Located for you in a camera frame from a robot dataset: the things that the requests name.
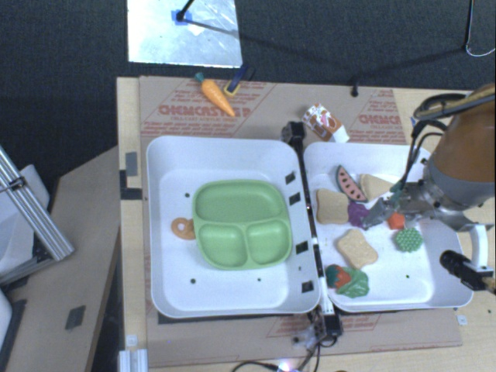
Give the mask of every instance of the green textured ball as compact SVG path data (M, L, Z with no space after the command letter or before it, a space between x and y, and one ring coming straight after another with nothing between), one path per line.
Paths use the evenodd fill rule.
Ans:
M413 252L420 248L424 239L417 229L403 229L394 238L398 248L404 252Z

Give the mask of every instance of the metal sheet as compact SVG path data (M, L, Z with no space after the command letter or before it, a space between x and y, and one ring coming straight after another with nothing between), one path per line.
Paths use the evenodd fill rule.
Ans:
M234 0L127 0L129 61L207 67L243 64Z

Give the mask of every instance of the cardboard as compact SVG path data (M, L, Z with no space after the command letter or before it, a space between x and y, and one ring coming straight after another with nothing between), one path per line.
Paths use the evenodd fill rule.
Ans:
M218 81L222 88L224 81ZM178 77L139 80L141 170L146 147L157 136L219 136L279 139L288 121L301 119L309 106L322 103L346 127L350 142L405 144L394 93L361 88L353 98L347 87L243 82L231 104L235 118L215 108L198 84ZM308 131L305 143L319 138ZM143 175L143 199L147 197ZM143 203L146 330L149 366L236 362L303 357L293 338L309 326L306 315L234 319L172 320L160 316L150 297L150 244L147 203ZM322 354L421 349L462 344L452 309L344 315L344 333Z

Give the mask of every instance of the white tray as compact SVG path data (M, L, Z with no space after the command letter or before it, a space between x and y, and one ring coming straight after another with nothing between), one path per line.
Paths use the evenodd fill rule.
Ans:
M148 146L146 164L151 294L158 311L190 318L303 313L317 305L319 283L298 158L292 148L275 140L163 136ZM291 174L294 180L286 184ZM191 202L198 188L227 179L267 181L284 196L293 235L285 262L256 270L220 270L204 260L196 241L172 233L174 219L192 218ZM289 198L297 193L301 201L290 205ZM297 245L303 243L308 249L297 253Z
M358 180L360 174L372 174L395 183L405 171L408 146L371 145L362 143L313 143L305 151L308 186L314 214L317 212L316 192L320 188L339 191L336 170L341 164ZM428 158L422 150L418 161ZM423 165L413 166L408 181L422 177ZM371 208L376 200L365 204ZM353 227L321 225L315 220L324 267L346 266L336 241ZM394 245L395 231L387 223L364 231L367 242L377 251L376 263L363 267L369 277L370 292L360 298L348 298L329 289L329 297L347 312L379 312L413 308L460 307L470 302L473 292L460 284L439 263L445 250L463 253L457 234L439 221L422 220L417 229L424 237L421 249L402 253Z

